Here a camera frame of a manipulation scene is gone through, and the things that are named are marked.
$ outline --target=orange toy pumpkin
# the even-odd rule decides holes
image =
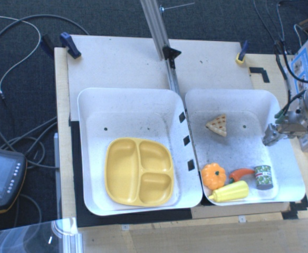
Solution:
[[[211,190],[223,187],[227,179],[225,170],[215,162],[205,165],[201,176],[203,184]]]

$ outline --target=black hole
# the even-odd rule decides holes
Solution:
[[[190,138],[189,138],[189,136],[186,136],[186,137],[184,138],[184,144],[185,144],[185,146],[186,146],[189,142],[190,142]]]
[[[182,123],[182,122],[185,120],[185,118],[186,118],[185,113],[182,112],[182,113],[179,115],[180,123]]]
[[[189,160],[188,161],[188,171],[191,171],[195,168],[195,165],[194,165],[194,160]]]

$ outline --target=pizza slice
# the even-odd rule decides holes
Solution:
[[[206,127],[209,128],[211,131],[225,137],[227,135],[226,122],[227,115],[224,113],[216,117],[215,119],[209,121],[206,124]]]

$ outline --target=toy food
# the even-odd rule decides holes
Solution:
[[[229,183],[237,182],[239,181],[243,176],[248,174],[254,174],[255,170],[253,169],[247,169],[247,168],[241,168],[234,170],[231,174],[229,174]]]
[[[238,181],[227,184],[224,187],[213,191],[209,199],[216,202],[230,201],[236,199],[243,199],[249,195],[249,186],[246,181]]]
[[[225,170],[216,162],[205,165],[201,176],[203,184],[212,190],[223,187],[227,179]]]
[[[224,113],[206,123],[206,127],[209,128],[211,131],[225,137],[227,135],[226,122],[227,115]]]

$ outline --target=table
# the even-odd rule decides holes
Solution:
[[[259,74],[251,74],[250,78],[255,89],[264,89],[272,92],[278,99],[280,105],[286,102],[286,92],[282,76],[278,72],[277,65],[273,55],[247,54],[245,66],[263,67],[267,73],[270,83],[264,83]],[[69,81],[68,64],[66,49],[55,49],[55,76],[56,76],[56,95],[57,95],[57,115],[58,115],[58,133],[60,144],[60,166],[61,166],[61,206],[63,218],[75,217],[75,195],[73,184],[72,169],[72,143],[71,129],[69,127],[70,103],[69,103]],[[306,185],[306,196],[308,199],[308,153],[303,153],[298,141],[291,140],[296,159],[299,163],[301,173]],[[277,246],[290,246],[292,242],[295,248],[302,246],[308,247],[308,235],[306,241],[299,242],[294,239],[284,241],[282,237],[272,233],[266,234],[266,231],[282,230],[285,236],[291,236],[294,228],[303,229],[308,233],[308,209],[307,211],[298,211],[300,220],[283,220],[282,212],[290,210],[290,203],[258,203],[241,206],[196,206],[191,209],[192,220],[176,222],[160,222],[139,225],[110,225],[97,226],[89,228],[79,228],[83,233],[85,252],[94,252],[97,247],[100,251],[108,251],[109,247],[118,251],[138,252],[146,248],[146,252],[158,252],[158,246],[165,248],[179,248],[182,252],[190,252],[190,247],[195,248],[220,248],[221,243],[215,242],[212,235],[218,237],[219,233],[230,239],[230,242],[222,245],[232,248],[235,242],[240,240],[241,235],[237,235],[240,228],[244,228],[248,237],[265,237],[276,241]],[[246,241],[241,245],[243,248],[249,248],[251,244]],[[270,250],[270,247],[263,245],[261,252]]]

